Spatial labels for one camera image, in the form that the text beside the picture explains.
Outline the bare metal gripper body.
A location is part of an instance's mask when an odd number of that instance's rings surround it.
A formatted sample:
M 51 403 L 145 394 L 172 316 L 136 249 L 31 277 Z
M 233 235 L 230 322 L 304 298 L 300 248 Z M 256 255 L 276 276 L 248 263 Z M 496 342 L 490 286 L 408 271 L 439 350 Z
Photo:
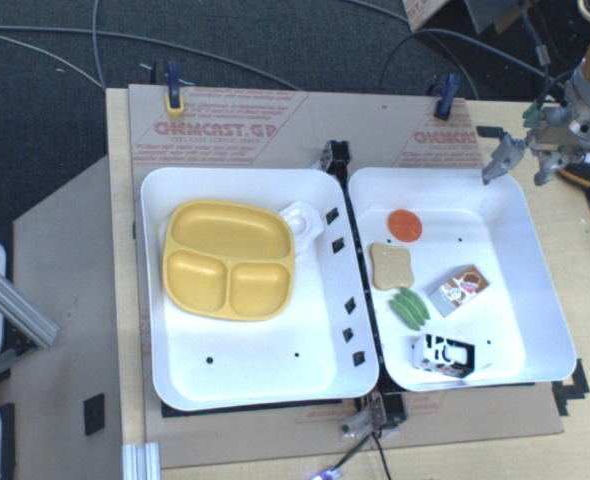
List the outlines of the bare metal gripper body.
M 524 113 L 527 144 L 533 153 L 557 154 L 580 162 L 590 154 L 590 108 L 544 105 Z

